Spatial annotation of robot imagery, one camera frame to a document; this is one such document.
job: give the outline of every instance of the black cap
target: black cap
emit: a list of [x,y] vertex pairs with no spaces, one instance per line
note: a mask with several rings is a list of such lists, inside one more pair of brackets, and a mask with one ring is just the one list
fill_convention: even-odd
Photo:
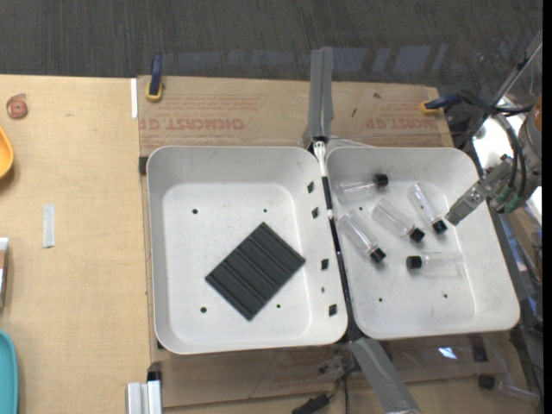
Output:
[[376,261],[376,262],[380,262],[381,260],[383,260],[383,258],[386,257],[386,252],[384,252],[381,248],[376,248],[371,254],[370,254],[370,257]]
[[489,374],[480,374],[477,378],[477,384],[480,388],[485,388],[486,390],[492,390],[496,384],[496,379]]
[[412,232],[409,234],[409,237],[415,242],[420,242],[424,236],[425,233],[418,227],[414,228],[414,230],[412,230]]
[[419,256],[408,256],[406,258],[406,266],[408,268],[422,268],[422,258]]
[[383,173],[378,173],[373,176],[373,182],[376,183],[378,187],[385,187],[389,184],[389,178]]
[[439,221],[436,221],[431,224],[431,227],[433,227],[433,230],[440,235],[443,233],[448,227],[445,225],[445,223],[442,221],[442,219],[439,219]]

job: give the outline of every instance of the turquoise object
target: turquoise object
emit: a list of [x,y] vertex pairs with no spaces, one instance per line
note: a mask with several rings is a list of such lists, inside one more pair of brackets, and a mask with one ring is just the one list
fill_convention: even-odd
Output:
[[0,414],[17,414],[19,373],[16,347],[0,329]]

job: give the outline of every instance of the clear plastic bottle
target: clear plastic bottle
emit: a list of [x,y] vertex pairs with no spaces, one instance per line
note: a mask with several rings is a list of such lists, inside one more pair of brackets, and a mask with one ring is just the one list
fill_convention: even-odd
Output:
[[389,178],[384,174],[374,175],[370,179],[342,179],[338,180],[334,185],[334,191],[341,203],[348,203],[357,199],[363,199],[381,187],[389,184]]
[[430,201],[429,195],[421,184],[414,184],[410,187],[407,196],[420,217],[430,225],[438,235],[447,229],[441,215],[437,212],[437,208]]
[[378,239],[361,220],[356,210],[351,210],[343,216],[337,226],[366,257],[370,257],[375,262],[381,262],[386,257]]
[[406,266],[413,272],[428,276],[462,276],[464,257],[460,252],[428,252],[406,258]]
[[372,218],[397,236],[409,236],[420,242],[425,233],[416,227],[412,219],[400,211],[389,199],[382,198],[372,210]]
[[529,388],[525,384],[507,379],[505,375],[480,374],[477,378],[480,388],[501,392],[517,400],[537,406],[541,401],[539,392]]

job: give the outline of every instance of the white strip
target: white strip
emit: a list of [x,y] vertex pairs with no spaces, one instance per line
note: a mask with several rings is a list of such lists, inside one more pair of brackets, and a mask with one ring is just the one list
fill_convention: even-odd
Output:
[[55,208],[52,204],[42,207],[42,248],[55,245]]
[[138,118],[138,81],[130,79],[130,102],[132,103],[132,117]]

